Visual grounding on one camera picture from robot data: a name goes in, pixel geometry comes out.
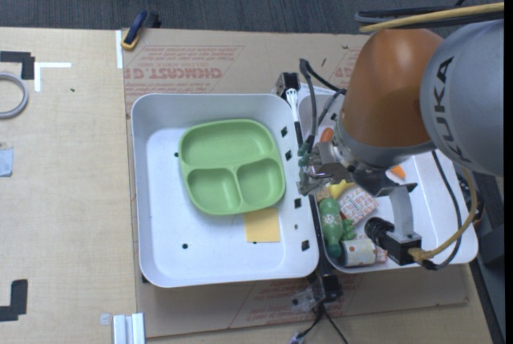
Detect white tape roll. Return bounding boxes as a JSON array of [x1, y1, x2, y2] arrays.
[[0, 71, 30, 119]]

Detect green divided plate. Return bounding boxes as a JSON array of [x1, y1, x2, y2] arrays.
[[178, 118, 287, 217]]

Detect white and orange carton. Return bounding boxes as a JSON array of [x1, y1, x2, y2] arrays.
[[338, 188, 380, 225]]

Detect black block with thin wires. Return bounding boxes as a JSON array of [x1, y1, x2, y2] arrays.
[[274, 72, 301, 97], [290, 273, 344, 312]]

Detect white can with orange dots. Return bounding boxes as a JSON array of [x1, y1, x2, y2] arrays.
[[341, 238, 378, 268]]

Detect yellow cheese slice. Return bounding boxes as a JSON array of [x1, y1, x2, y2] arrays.
[[244, 208, 281, 244]]

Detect black cylinder on white bracket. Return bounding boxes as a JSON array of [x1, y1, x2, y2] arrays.
[[352, 168, 423, 267]]

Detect green broccoli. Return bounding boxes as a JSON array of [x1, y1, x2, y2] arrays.
[[340, 217, 358, 241]]

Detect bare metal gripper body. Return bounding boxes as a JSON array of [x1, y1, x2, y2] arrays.
[[297, 140, 357, 197]]

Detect green bottle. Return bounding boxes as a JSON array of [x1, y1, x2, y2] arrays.
[[319, 197, 345, 258]]

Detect white plastic tray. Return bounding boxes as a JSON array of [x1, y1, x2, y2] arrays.
[[298, 83, 480, 274], [131, 93, 321, 289]]

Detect yellow banana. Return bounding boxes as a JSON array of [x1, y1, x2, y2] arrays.
[[327, 179, 356, 200]]

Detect brown cardboard board red print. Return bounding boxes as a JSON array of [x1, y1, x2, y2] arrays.
[[122, 28, 470, 339]]

